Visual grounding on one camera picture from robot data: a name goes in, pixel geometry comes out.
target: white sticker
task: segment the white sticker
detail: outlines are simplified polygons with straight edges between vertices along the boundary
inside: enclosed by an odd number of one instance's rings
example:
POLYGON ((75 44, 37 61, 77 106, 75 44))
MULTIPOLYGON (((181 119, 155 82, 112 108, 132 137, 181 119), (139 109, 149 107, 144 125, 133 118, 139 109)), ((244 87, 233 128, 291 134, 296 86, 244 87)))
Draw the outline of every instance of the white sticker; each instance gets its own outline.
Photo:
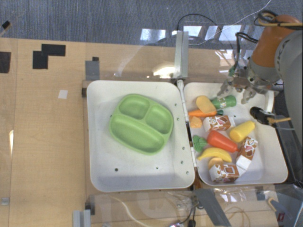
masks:
POLYGON ((68 90, 60 90, 58 98, 66 99, 67 98, 67 93, 68 93, 68 90))

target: green bottle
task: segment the green bottle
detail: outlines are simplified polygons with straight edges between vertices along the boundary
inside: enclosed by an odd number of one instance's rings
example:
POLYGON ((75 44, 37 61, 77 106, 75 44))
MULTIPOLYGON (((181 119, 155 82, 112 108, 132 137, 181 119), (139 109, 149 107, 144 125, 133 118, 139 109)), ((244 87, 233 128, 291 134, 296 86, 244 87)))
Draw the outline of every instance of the green bottle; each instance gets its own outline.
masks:
POLYGON ((212 100, 213 105, 216 109, 226 108, 226 107, 234 107, 237 104, 237 100, 234 96, 227 96, 218 99, 217 97, 212 100))

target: gray carpet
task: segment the gray carpet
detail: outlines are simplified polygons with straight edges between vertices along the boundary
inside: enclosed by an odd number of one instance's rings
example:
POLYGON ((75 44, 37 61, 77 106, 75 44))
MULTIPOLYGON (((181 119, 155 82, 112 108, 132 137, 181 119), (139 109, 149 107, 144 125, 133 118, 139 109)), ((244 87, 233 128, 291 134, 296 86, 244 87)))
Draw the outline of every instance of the gray carpet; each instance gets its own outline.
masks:
MULTIPOLYGON (((215 23, 230 25, 262 8, 269 0, 0 0, 0 24, 13 26, 4 37, 62 41, 142 44, 143 28, 166 30, 178 20, 200 13, 215 23)), ((303 0, 272 0, 267 9, 302 20, 303 0)), ((252 25, 255 16, 240 22, 252 25)), ((194 18, 196 24, 207 19, 194 18)))

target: orange carrot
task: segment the orange carrot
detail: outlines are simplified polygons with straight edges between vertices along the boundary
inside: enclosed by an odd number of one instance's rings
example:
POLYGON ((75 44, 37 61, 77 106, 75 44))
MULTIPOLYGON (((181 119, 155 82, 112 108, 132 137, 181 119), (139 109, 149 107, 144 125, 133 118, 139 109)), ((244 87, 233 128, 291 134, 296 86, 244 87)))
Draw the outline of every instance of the orange carrot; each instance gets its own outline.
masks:
POLYGON ((199 118, 211 117, 211 116, 215 116, 216 114, 217 114, 217 111, 213 111, 210 113, 203 113, 200 109, 188 112, 189 116, 195 116, 195 117, 199 117, 199 118))

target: red pepper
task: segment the red pepper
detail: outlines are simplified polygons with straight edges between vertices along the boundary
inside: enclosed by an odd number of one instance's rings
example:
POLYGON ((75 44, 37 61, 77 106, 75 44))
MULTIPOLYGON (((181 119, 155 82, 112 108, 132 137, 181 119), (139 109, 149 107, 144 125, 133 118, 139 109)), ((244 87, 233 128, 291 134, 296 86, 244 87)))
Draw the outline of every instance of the red pepper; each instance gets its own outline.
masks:
POLYGON ((210 131, 207 137, 207 143, 231 153, 239 151, 238 145, 235 142, 231 141, 229 138, 225 137, 217 131, 210 131))

